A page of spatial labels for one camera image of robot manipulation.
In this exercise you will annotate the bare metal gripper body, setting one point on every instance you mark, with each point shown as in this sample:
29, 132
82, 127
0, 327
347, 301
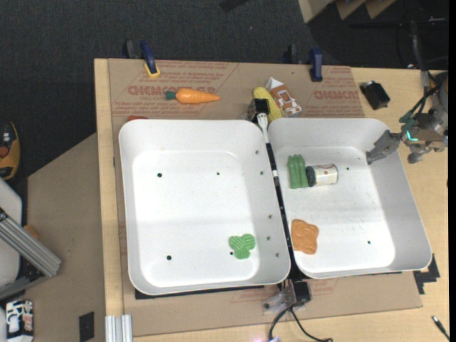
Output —
429, 128

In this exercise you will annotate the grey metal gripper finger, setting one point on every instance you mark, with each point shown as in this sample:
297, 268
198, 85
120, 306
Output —
417, 154
383, 147

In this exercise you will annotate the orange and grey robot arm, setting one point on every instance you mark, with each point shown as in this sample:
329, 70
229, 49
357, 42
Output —
445, 93

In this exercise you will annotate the small black box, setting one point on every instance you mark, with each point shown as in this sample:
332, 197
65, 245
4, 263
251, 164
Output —
374, 94

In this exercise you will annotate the white can with dark lid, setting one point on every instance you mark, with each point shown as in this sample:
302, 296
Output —
325, 175

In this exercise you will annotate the white plastic tray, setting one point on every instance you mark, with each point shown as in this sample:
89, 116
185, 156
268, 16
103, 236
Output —
192, 205
349, 219

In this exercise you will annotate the green asparagus bundle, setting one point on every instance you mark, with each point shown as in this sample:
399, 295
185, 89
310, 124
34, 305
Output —
297, 172

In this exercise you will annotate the white and brown carton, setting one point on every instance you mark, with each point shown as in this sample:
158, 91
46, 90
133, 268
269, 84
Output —
285, 100

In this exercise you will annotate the thin black and white rod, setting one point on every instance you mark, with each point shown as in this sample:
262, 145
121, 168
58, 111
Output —
274, 171

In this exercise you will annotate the orange biscuit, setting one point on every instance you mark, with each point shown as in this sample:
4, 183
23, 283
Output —
304, 236

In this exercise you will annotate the yellow corn cob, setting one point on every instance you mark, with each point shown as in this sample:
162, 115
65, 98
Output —
268, 102

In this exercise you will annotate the green broccoli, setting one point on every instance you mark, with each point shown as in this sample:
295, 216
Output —
243, 246

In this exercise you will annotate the orange carrot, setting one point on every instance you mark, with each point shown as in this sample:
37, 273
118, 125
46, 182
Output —
194, 96

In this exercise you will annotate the brown cardboard board, red print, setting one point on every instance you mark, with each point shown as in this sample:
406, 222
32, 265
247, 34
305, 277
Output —
213, 319

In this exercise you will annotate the black and white carton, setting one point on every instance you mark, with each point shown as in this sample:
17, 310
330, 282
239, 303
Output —
19, 321

